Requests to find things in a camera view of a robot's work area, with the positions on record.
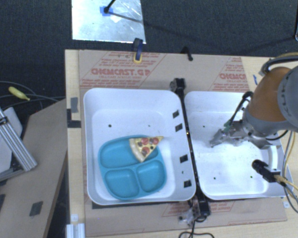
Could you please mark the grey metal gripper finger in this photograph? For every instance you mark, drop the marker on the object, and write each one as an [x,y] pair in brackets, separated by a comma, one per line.
[237,142]
[218,138]

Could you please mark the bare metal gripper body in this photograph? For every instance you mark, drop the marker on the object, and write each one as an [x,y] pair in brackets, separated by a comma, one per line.
[238,131]

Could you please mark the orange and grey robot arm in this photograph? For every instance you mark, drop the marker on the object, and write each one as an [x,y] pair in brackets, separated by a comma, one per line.
[270,95]

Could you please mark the white plastic tray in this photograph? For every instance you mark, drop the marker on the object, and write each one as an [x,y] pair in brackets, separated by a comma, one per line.
[129,108]
[226,167]

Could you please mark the thin black rod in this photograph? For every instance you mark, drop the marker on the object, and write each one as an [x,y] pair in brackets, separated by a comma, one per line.
[188,135]

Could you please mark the toy pizza slice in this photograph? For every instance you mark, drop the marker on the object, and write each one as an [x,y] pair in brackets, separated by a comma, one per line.
[144,147]

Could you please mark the blue divided plate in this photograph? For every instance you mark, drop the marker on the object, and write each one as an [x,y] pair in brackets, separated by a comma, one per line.
[121,180]

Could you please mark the brown cardboard board red print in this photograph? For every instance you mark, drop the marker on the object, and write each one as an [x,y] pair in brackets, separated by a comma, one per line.
[129,68]

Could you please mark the black cylinder on white bracket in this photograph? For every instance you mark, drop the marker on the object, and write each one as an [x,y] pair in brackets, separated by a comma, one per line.
[262,168]

